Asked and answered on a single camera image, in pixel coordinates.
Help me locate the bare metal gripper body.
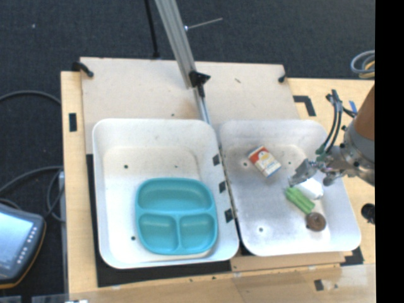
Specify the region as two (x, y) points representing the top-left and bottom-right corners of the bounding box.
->
(316, 145), (376, 186)

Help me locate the white rounded block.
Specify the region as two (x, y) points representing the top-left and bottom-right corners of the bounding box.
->
(296, 177), (324, 200)

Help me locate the green ridged toy vegetable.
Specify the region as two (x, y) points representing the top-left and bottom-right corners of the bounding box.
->
(285, 186), (316, 215)

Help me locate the red and white can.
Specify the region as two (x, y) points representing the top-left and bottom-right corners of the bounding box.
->
(247, 146), (282, 179)

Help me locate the white plastic tray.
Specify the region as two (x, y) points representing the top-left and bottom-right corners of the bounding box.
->
(218, 119), (362, 258)
(92, 117), (240, 270)

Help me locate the brown doughnut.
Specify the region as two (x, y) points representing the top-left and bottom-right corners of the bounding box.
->
(305, 212), (327, 232)

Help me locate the blue divided plate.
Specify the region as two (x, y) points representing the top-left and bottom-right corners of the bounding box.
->
(134, 177), (219, 256)

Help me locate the pale wood board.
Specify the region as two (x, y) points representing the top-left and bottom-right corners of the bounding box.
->
(78, 57), (347, 273)

